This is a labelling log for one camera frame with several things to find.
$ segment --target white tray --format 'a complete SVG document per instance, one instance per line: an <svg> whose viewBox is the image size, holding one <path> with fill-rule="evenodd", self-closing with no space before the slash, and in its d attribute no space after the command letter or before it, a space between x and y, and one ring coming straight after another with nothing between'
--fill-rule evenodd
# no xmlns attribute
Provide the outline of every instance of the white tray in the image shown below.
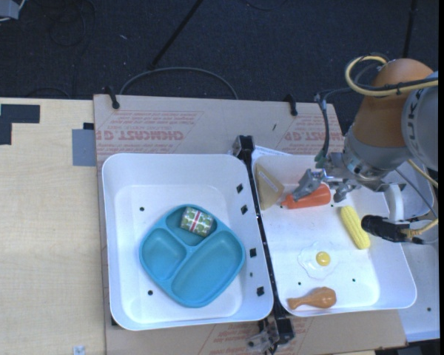
<svg viewBox="0 0 444 355"><path fill-rule="evenodd" d="M116 154L102 167L110 310L133 331L258 321L273 307L271 282L246 166L231 155ZM158 287L138 248L175 206L194 204L223 221L243 243L240 273L210 304L187 308Z"/></svg>
<svg viewBox="0 0 444 355"><path fill-rule="evenodd" d="M278 202L261 213L278 295L287 311L295 316L308 317L400 309L414 304L416 285L401 244L369 234L371 246L359 250L340 219L340 207L345 205L353 206L360 219L366 214L388 217L383 193L360 188L349 192L340 203L335 203L331 197L331 203L324 206L281 208L280 202L294 191L304 172L308 168L315 169L314 157L264 155L256 159L254 166L257 163L285 187ZM310 246L314 246L312 250L306 250ZM306 256L309 256L309 251L315 256L316 246L330 253L331 264L337 261L332 273L324 279L309 276L298 262L302 251ZM331 308L301 305L292 310L288 306L288 298L305 296L322 286L336 291L337 303Z"/></svg>

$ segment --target egg yolk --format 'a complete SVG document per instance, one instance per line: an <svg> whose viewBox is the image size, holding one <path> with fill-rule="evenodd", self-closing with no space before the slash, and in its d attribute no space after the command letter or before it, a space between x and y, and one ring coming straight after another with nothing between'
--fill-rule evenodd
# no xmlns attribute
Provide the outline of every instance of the egg yolk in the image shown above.
<svg viewBox="0 0 444 355"><path fill-rule="evenodd" d="M327 254L325 251L319 251L316 254L316 261L321 266L328 266L331 262L331 256Z"/></svg>

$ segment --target light wood surface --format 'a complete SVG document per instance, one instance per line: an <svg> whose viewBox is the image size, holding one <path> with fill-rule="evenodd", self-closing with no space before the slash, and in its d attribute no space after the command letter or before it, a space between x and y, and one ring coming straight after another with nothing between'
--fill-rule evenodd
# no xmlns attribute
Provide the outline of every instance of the light wood surface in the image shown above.
<svg viewBox="0 0 444 355"><path fill-rule="evenodd" d="M0 145L0 354L105 353L95 167L73 166L92 101L39 104Z"/></svg>

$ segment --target blue divided plate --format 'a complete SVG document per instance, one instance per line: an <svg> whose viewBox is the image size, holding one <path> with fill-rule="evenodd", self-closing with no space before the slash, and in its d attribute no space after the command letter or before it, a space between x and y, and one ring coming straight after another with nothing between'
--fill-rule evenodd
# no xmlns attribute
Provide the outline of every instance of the blue divided plate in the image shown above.
<svg viewBox="0 0 444 355"><path fill-rule="evenodd" d="M214 217L206 237L179 227L190 206ZM168 295L190 308L208 305L235 279L245 248L235 233L200 206L183 205L166 213L140 244L140 262Z"/></svg>

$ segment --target black connector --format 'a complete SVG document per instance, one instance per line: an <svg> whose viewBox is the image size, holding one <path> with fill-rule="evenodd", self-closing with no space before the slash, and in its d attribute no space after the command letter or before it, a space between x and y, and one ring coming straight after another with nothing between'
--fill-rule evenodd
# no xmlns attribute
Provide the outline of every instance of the black connector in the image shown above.
<svg viewBox="0 0 444 355"><path fill-rule="evenodd" d="M362 228L370 234L381 237L391 242L406 242L408 236L401 229L409 229L409 224L396 224L385 221L386 218L374 215L366 215L362 218Z"/></svg>

